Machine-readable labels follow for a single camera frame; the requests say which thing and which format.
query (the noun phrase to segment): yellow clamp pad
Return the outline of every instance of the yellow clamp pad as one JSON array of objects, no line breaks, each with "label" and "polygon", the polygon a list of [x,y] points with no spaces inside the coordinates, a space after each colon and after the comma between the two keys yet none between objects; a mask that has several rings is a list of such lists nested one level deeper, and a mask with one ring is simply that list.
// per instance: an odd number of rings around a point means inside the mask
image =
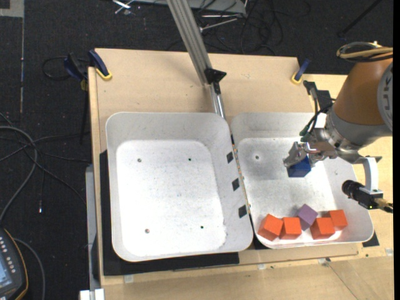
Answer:
[{"label": "yellow clamp pad", "polygon": [[105,76],[98,68],[96,68],[96,72],[99,74],[99,76],[101,76],[101,79],[103,80],[110,80],[113,75],[111,74],[111,71],[108,71],[108,75]]},{"label": "yellow clamp pad", "polygon": [[292,75],[292,78],[290,79],[290,81],[292,81],[294,84],[301,84],[301,81],[303,80],[303,76],[301,76],[300,77],[300,79],[299,80],[296,80],[294,77],[296,76],[296,74],[297,74],[297,72],[295,72],[293,75]]}]

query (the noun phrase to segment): cube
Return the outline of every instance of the cube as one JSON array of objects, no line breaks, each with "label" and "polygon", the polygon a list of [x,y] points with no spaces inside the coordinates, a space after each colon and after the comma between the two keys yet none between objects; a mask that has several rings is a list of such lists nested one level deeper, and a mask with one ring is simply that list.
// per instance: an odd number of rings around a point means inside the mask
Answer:
[{"label": "cube", "polygon": [[283,217],[283,226],[279,238],[296,239],[302,233],[300,219],[298,217]]},{"label": "cube", "polygon": [[286,168],[289,178],[304,178],[310,171],[311,165],[306,156],[302,161]]},{"label": "cube", "polygon": [[348,226],[348,220],[342,209],[330,210],[326,214],[324,214],[324,217],[330,217],[332,219],[333,226],[336,231],[343,230],[345,227]]},{"label": "cube", "polygon": [[310,227],[314,240],[327,239],[335,233],[332,219],[330,217],[318,217]]},{"label": "cube", "polygon": [[283,226],[283,221],[272,214],[267,214],[267,216],[262,220],[260,228],[258,229],[258,234],[267,240],[273,241],[281,234]]},{"label": "cube", "polygon": [[301,229],[306,230],[314,223],[314,220],[318,216],[318,212],[308,206],[308,204],[303,204],[297,212],[297,216],[300,219]]}]

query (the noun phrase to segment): orange block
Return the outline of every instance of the orange block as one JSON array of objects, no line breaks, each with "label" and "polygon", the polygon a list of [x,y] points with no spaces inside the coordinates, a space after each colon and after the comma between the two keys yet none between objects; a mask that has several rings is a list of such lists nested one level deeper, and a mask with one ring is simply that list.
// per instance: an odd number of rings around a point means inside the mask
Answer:
[{"label": "orange block", "polygon": [[336,231],[343,230],[345,227],[348,226],[348,220],[342,209],[330,210],[326,214],[324,214],[324,217],[331,217],[333,226]]},{"label": "orange block", "polygon": [[318,217],[310,227],[314,240],[327,239],[335,233],[332,219],[330,217]]},{"label": "orange block", "polygon": [[279,237],[281,239],[296,239],[301,234],[300,218],[283,217],[282,231]]},{"label": "orange block", "polygon": [[267,216],[262,220],[260,228],[258,229],[258,234],[270,241],[273,241],[281,234],[283,226],[283,221],[272,214],[267,214]]}]

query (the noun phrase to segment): blue block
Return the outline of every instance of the blue block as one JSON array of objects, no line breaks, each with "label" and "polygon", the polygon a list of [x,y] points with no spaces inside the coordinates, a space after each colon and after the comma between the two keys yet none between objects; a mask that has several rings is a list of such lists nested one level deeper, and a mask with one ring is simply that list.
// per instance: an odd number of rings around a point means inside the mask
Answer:
[{"label": "blue block", "polygon": [[290,166],[286,169],[287,169],[287,175],[290,178],[303,178],[306,176],[307,173],[311,171],[311,165],[308,160],[308,157],[306,156],[299,163],[293,164],[293,166]]}]

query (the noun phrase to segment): black clamp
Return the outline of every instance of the black clamp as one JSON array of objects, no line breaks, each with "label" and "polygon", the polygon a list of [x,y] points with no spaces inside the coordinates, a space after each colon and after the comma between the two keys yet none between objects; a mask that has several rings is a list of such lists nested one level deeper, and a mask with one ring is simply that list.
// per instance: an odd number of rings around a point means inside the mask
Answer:
[{"label": "black clamp", "polygon": [[214,86],[214,90],[216,94],[221,94],[221,88],[219,87],[219,82],[226,76],[226,72],[215,70],[211,68],[207,68],[204,70],[204,73],[207,78],[207,82]]}]

